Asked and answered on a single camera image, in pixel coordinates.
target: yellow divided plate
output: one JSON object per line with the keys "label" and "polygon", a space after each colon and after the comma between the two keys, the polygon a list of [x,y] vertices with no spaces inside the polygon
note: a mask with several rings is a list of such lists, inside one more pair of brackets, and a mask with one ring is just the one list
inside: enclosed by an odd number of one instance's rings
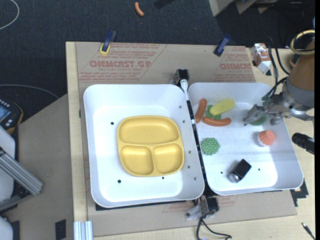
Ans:
{"label": "yellow divided plate", "polygon": [[185,162],[179,127],[166,116],[124,119],[117,128],[117,143],[123,168],[134,176],[173,174]]}

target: robotic hand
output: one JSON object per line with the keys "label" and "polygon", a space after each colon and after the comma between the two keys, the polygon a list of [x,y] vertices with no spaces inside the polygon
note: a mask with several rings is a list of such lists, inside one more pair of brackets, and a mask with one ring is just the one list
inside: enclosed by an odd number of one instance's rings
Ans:
{"label": "robotic hand", "polygon": [[[262,98],[262,106],[254,105],[243,119],[246,126],[259,120],[264,114],[268,114],[270,124],[275,125],[283,117],[295,117],[304,121],[312,121],[315,125],[315,117],[308,115],[307,111],[315,107],[315,40],[306,48],[308,54],[301,54],[294,65],[291,74],[280,80]],[[280,94],[275,94],[276,87],[282,85]],[[314,137],[295,133],[292,141],[308,152],[315,153]]]}

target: pen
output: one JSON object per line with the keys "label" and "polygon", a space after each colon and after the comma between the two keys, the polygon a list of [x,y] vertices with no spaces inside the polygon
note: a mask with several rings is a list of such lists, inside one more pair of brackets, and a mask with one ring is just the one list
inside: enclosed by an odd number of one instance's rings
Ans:
{"label": "pen", "polygon": [[309,234],[314,240],[316,240],[316,238],[315,238],[314,235],[312,234],[310,228],[309,228],[304,222],[302,223],[302,226],[304,227],[305,231],[307,231],[308,234]]}

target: toy sausage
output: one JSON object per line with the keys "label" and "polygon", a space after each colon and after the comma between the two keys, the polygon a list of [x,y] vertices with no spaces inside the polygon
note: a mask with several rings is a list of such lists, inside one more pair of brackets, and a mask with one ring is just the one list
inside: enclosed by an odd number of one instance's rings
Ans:
{"label": "toy sausage", "polygon": [[202,98],[199,102],[199,107],[198,110],[195,113],[195,123],[199,123],[202,119],[202,117],[204,116],[204,113],[206,111],[207,108],[207,100],[205,98]]}
{"label": "toy sausage", "polygon": [[229,117],[218,120],[218,119],[211,118],[209,116],[204,116],[202,121],[205,124],[210,126],[227,126],[231,124],[231,119]]}
{"label": "toy sausage", "polygon": [[145,15],[144,12],[140,9],[138,2],[134,3],[134,9],[136,13],[139,14],[140,17],[143,17]]}

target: wooden table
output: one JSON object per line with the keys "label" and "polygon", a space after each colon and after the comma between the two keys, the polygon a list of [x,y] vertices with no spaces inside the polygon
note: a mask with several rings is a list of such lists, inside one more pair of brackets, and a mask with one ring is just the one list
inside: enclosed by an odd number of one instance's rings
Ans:
{"label": "wooden table", "polygon": [[[293,55],[290,50],[280,49],[280,57],[285,68],[289,69],[289,58]],[[81,120],[79,118],[79,87],[77,72],[77,50],[75,42],[66,43],[67,59],[67,84],[68,84],[68,105],[69,105],[69,126],[70,126],[70,151],[71,151],[71,169],[72,169],[72,192],[73,192],[73,211],[75,222],[85,222],[88,220],[88,211],[86,205],[86,187],[84,175],[83,146],[81,133]],[[252,65],[256,82],[266,83],[271,87],[274,85],[274,78],[263,75],[256,67]],[[279,68],[279,79],[285,74]],[[314,129],[311,122],[305,122],[296,118],[286,119],[286,125],[290,136],[294,133],[303,133],[313,136]],[[305,183],[308,189],[308,196],[298,200],[296,208],[297,215],[276,217],[259,220],[248,220],[241,222],[230,222],[211,225],[216,232],[228,233],[234,240],[250,239],[311,239],[304,230],[302,223],[309,226],[313,234],[316,233],[316,211],[315,211],[315,157],[304,149],[294,145],[298,156]],[[175,229],[164,229],[155,231],[146,231],[130,234],[117,234],[109,236],[95,237],[97,240],[163,240],[163,239],[195,239],[196,228],[193,226],[181,227]],[[218,239],[218,236],[212,235],[204,227],[200,229],[202,238]]]}

